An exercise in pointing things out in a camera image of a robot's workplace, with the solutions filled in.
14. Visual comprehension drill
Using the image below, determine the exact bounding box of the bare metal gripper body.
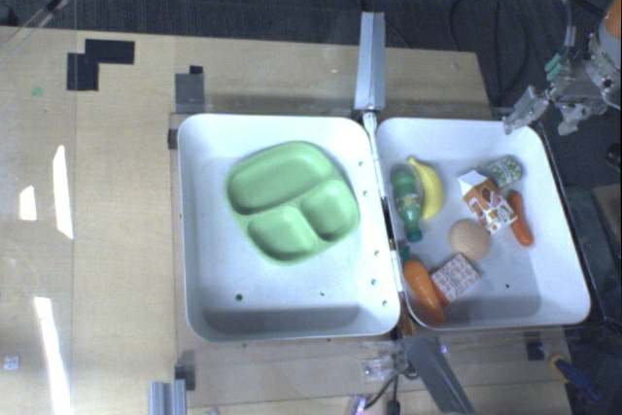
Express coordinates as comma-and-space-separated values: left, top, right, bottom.
547, 32, 622, 114

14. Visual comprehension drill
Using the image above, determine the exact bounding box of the green can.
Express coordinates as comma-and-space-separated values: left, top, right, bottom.
480, 155, 525, 190

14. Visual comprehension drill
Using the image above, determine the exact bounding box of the orange and white carton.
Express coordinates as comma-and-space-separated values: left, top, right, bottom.
457, 168, 519, 237

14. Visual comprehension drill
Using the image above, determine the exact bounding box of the small orange carrot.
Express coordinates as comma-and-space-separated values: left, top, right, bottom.
506, 190, 536, 248

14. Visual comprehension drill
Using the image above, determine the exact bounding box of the yellow banana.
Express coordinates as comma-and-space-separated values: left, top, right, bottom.
406, 156, 445, 222

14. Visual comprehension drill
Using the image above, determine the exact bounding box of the tan bread bun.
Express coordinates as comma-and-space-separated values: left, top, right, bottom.
447, 218, 492, 260

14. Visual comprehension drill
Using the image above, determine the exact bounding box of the green plastic bottle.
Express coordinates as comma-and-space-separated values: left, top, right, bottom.
389, 163, 425, 244

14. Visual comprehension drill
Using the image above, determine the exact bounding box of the thin black and white rod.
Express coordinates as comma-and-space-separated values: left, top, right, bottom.
362, 110, 405, 294

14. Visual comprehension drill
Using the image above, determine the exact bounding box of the orange and white packet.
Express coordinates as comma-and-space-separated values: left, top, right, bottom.
430, 253, 482, 304

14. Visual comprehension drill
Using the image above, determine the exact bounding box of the white plastic tray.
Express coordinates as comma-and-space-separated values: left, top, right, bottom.
374, 116, 593, 332
176, 112, 402, 343

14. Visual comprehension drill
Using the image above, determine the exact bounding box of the large orange carrot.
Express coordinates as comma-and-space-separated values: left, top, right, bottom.
398, 246, 446, 326

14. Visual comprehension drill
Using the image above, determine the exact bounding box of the green divided plate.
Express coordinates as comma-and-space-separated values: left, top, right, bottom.
224, 140, 362, 266

